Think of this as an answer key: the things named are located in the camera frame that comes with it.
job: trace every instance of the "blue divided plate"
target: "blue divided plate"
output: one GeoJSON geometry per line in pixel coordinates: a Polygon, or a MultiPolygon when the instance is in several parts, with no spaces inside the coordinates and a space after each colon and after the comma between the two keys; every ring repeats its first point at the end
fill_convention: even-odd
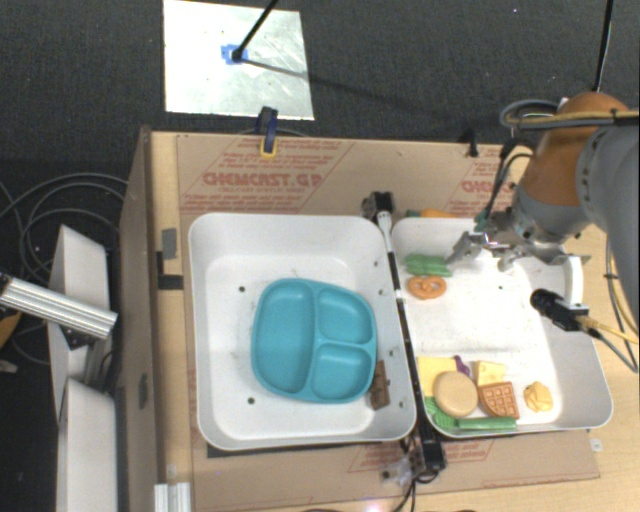
{"type": "Polygon", "coordinates": [[[350,402],[371,385],[375,363],[375,320],[360,295],[306,279],[281,279],[262,293],[251,364],[265,388],[312,402],[350,402]]]}

